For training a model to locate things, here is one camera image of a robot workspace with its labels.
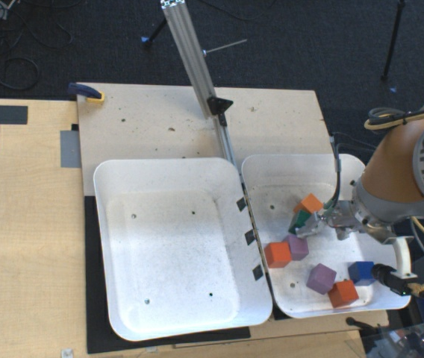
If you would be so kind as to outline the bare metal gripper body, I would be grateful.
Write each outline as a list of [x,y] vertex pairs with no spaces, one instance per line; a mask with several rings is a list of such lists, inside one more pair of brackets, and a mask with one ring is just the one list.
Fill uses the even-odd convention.
[[391,223],[376,218],[358,201],[338,201],[322,217],[340,241],[355,232],[367,234],[382,245],[390,245],[397,238]]

